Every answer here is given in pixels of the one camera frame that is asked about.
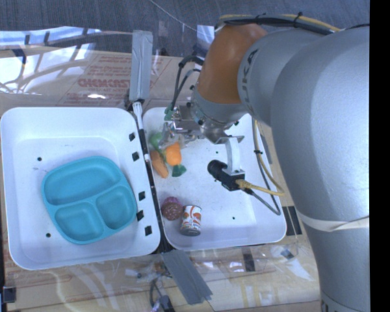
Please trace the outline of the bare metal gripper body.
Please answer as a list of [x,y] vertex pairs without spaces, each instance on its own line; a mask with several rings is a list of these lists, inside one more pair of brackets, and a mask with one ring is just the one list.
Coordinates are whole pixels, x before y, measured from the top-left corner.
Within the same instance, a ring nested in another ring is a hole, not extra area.
[[226,131],[238,121],[238,105],[178,105],[170,110],[177,133],[187,138],[205,138],[224,144],[231,136]]

